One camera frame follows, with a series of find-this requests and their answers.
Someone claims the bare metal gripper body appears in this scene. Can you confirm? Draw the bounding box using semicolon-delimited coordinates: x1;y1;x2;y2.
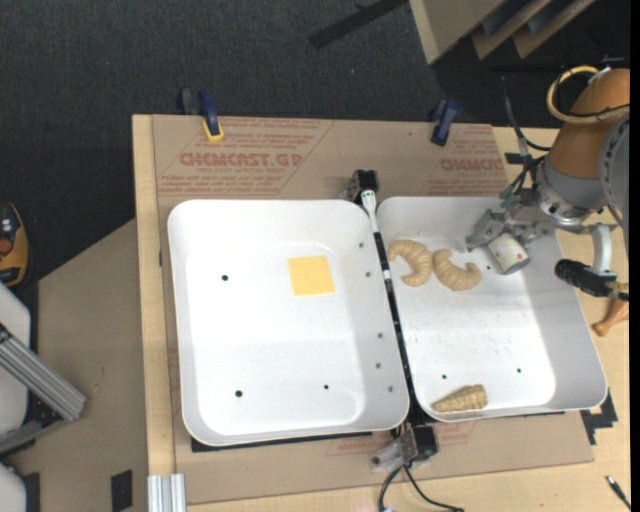
501;192;597;234

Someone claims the small white can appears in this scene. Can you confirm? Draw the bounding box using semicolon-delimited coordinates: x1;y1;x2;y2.
486;231;532;276

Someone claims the beige croissant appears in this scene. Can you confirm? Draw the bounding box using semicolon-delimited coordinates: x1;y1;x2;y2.
387;239;434;289
432;248;483;293

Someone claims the white plastic tray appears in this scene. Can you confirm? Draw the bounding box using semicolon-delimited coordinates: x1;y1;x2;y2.
374;195;610;424
166;198;412;448

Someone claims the brown wooden pin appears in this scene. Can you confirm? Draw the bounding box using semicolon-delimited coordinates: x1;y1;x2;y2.
592;293;631;337

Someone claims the thin black and white rod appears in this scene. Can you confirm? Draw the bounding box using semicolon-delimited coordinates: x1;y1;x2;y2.
360;188;419;426

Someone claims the beige ice cream cone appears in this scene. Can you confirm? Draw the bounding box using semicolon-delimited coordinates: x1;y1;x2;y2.
431;383;489;414

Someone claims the yellow cheese slice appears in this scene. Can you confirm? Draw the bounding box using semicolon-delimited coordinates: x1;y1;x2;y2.
286;255;336;298

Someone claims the brown cardboard board red print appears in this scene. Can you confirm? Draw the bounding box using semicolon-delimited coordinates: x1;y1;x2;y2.
149;114;596;505

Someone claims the black cylinder on white bracket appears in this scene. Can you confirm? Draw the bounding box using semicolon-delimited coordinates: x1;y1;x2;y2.
553;223;620;297

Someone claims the black block with thin wires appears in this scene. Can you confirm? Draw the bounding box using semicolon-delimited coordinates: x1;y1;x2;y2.
341;169;380;201
370;424;440;472

